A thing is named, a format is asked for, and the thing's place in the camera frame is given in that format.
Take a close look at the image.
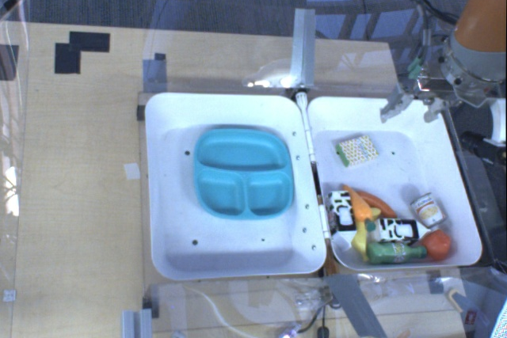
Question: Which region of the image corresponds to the yellow banana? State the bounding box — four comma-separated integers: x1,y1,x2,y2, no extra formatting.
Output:
351,207,382,263

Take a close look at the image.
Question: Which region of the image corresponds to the orange carrot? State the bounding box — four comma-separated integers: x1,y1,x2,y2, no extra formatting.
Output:
342,184,378,233

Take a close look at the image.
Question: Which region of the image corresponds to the red orange tomato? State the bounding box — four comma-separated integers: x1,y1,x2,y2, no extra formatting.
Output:
418,229,452,262

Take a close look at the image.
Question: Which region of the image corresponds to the green bottle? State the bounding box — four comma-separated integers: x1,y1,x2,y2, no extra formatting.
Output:
365,241,429,266

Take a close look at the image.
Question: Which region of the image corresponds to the yellow and green patterned carton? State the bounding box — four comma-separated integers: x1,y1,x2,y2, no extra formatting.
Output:
335,135,379,169

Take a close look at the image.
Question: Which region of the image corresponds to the black cylinder on white bracket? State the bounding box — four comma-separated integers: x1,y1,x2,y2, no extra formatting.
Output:
459,98,507,168

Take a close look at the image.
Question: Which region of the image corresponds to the orange sausage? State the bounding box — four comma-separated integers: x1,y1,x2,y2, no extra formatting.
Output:
354,189,398,219

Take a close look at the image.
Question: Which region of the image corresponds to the black and white carton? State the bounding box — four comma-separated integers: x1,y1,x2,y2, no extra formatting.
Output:
326,190,356,237
375,217,421,244

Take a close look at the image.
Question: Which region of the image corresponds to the small white and yellow can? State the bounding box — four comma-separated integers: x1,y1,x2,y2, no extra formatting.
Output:
409,192,448,231

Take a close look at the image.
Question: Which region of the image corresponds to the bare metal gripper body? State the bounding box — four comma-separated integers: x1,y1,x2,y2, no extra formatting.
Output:
412,58,506,108

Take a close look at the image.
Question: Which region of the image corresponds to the blue divided plate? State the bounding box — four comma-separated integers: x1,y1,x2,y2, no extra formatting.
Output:
193,127,295,221

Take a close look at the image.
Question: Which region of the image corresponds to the white plastic tray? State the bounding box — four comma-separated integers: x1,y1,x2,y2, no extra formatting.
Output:
144,92,328,282
307,96,484,272

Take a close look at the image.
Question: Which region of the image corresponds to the thin black and white rod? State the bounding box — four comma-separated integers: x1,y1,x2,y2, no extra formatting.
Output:
294,90,332,241

